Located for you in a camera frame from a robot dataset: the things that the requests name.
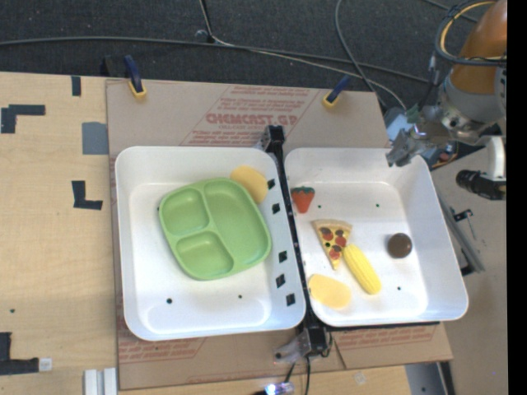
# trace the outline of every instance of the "cardboard sheet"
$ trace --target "cardboard sheet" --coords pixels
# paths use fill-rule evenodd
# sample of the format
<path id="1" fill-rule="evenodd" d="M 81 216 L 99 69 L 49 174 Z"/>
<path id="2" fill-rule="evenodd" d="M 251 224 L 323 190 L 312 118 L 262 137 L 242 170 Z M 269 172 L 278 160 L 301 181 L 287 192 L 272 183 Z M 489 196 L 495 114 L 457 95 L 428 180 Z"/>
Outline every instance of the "cardboard sheet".
<path id="1" fill-rule="evenodd" d="M 273 349 L 289 342 L 294 329 L 227 337 L 146 342 L 126 327 L 119 269 L 119 229 L 114 162 L 131 146 L 258 146 L 264 129 L 281 124 L 286 154 L 297 147 L 387 147 L 384 122 L 373 94 L 343 92 L 326 109 L 328 90 L 146 81 L 136 99 L 126 80 L 108 80 L 106 103 L 110 149 L 112 225 L 118 318 L 119 386 L 152 388 L 284 376 L 290 365 L 276 363 Z M 334 334 L 327 358 L 313 372 L 448 360 L 442 325 Z"/>

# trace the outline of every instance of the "toy pizza slice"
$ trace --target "toy pizza slice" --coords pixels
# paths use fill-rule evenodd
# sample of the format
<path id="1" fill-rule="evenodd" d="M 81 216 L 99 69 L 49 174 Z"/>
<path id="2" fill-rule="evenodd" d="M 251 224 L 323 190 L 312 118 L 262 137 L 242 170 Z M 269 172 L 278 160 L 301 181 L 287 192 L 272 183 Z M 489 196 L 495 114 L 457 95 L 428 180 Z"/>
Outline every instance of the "toy pizza slice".
<path id="1" fill-rule="evenodd" d="M 352 232 L 352 226 L 340 220 L 315 220 L 311 224 L 316 230 L 331 267 L 337 270 L 344 247 Z"/>

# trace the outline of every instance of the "toy strawberry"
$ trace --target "toy strawberry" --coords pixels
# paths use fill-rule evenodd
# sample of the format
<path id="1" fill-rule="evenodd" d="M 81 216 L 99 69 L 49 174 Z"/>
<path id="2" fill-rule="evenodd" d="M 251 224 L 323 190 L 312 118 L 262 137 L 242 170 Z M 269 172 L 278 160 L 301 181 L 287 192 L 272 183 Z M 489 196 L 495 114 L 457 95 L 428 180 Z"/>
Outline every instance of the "toy strawberry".
<path id="1" fill-rule="evenodd" d="M 293 203 L 295 203 L 296 209 L 300 214 L 308 211 L 314 197 L 315 190 L 313 188 L 302 186 L 291 190 L 291 199 Z"/>

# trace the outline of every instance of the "pepperoni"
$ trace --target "pepperoni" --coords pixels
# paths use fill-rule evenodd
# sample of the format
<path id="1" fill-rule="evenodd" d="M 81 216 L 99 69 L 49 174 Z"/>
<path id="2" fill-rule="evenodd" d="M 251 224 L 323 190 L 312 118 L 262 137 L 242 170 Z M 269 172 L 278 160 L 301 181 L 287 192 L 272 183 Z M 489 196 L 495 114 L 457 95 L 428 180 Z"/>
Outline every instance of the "pepperoni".
<path id="1" fill-rule="evenodd" d="M 333 239 L 333 233 L 329 228 L 322 227 L 319 229 L 320 233 L 322 234 L 322 238 L 327 241 L 331 241 Z"/>
<path id="2" fill-rule="evenodd" d="M 340 252 L 334 249 L 331 249 L 329 250 L 329 257 L 332 258 L 333 260 L 337 260 L 340 258 Z"/>
<path id="3" fill-rule="evenodd" d="M 335 239 L 335 243 L 338 244 L 340 247 L 344 247 L 346 245 L 346 239 L 340 235 Z"/>

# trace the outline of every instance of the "clamp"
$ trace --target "clamp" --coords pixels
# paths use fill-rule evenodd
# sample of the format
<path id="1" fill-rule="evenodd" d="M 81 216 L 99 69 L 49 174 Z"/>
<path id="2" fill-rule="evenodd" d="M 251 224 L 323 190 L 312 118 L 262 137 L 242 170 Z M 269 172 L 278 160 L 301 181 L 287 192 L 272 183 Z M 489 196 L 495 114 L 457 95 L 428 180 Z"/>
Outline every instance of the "clamp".
<path id="1" fill-rule="evenodd" d="M 347 84 L 352 80 L 348 75 L 344 76 L 339 83 L 328 92 L 322 99 L 322 105 L 328 109 L 333 108 L 337 104 L 338 95 L 344 90 Z"/>
<path id="2" fill-rule="evenodd" d="M 136 98 L 142 98 L 147 93 L 147 88 L 144 87 L 139 75 L 139 69 L 136 63 L 133 61 L 132 56 L 124 56 L 124 65 L 126 66 L 126 72 L 130 76 L 130 82 L 128 85 L 132 90 L 133 96 Z"/>

